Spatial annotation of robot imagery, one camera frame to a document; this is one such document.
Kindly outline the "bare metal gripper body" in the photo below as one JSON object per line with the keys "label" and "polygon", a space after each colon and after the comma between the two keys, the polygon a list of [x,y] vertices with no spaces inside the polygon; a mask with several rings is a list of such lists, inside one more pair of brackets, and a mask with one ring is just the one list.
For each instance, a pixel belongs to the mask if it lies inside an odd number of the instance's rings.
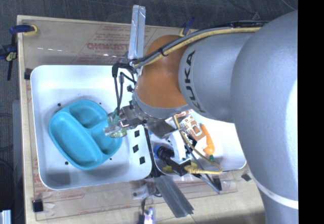
{"label": "bare metal gripper body", "polygon": [[157,119],[144,113],[138,106],[127,105],[120,109],[120,126],[135,128],[138,125],[145,126],[150,132],[160,139],[166,139],[175,127],[170,126],[165,119]]}

